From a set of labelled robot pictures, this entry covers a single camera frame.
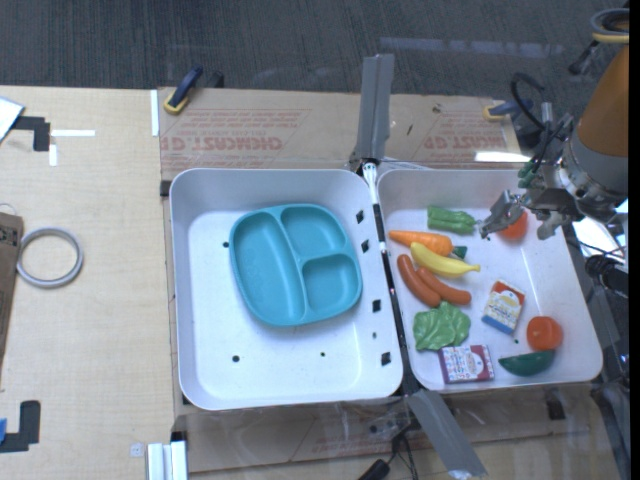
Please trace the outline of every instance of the orange carrot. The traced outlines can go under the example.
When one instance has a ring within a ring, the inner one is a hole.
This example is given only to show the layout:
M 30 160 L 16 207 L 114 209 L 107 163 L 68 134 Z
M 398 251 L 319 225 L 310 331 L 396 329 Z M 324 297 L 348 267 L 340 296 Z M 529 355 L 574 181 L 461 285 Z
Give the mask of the orange carrot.
M 389 238 L 407 247 L 411 247 L 411 242 L 418 242 L 440 256 L 449 256 L 454 249 L 451 239 L 440 233 L 393 230 L 389 231 Z

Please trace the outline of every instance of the silver ring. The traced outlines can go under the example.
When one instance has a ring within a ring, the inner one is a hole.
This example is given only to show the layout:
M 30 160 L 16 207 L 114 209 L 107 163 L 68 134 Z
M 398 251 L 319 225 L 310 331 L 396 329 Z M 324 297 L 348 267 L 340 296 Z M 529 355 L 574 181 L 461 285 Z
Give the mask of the silver ring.
M 69 242 L 76 251 L 76 263 L 71 268 L 69 272 L 67 272 L 64 276 L 58 277 L 57 279 L 38 279 L 37 277 L 29 274 L 22 265 L 22 254 L 27 246 L 33 242 L 36 238 L 40 238 L 42 236 L 57 236 L 65 239 Z M 27 281 L 29 284 L 33 286 L 37 286 L 38 288 L 58 288 L 60 286 L 64 286 L 65 284 L 73 281 L 76 276 L 80 273 L 80 269 L 82 268 L 82 247 L 80 247 L 80 242 L 78 239 L 70 233 L 69 231 L 62 228 L 48 227 L 48 228 L 39 228 L 34 229 L 30 233 L 27 233 L 22 237 L 22 241 L 20 242 L 20 254 L 18 255 L 18 273 L 22 276 L 22 278 Z

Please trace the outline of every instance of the toy tomato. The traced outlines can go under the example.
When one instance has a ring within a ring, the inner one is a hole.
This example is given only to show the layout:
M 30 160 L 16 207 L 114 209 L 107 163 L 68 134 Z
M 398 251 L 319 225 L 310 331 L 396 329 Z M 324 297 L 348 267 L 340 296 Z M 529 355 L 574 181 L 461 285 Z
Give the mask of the toy tomato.
M 498 231 L 498 234 L 502 238 L 506 238 L 507 240 L 518 240 L 522 238 L 527 232 L 527 211 L 523 211 L 522 215 L 518 217 L 518 220 L 513 224 L 510 224 L 506 228 L 501 231 Z
M 555 349 L 562 338 L 562 327 L 550 316 L 534 316 L 527 324 L 527 342 L 533 350 Z

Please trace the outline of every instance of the yellow banana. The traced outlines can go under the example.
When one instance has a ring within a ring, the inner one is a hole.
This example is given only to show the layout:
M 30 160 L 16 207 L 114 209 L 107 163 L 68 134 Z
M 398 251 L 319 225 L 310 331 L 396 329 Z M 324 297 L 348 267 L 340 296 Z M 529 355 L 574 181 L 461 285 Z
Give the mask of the yellow banana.
M 480 272 L 480 265 L 470 265 L 456 258 L 440 256 L 418 242 L 411 244 L 411 257 L 421 267 L 445 277 L 458 277 L 471 270 Z

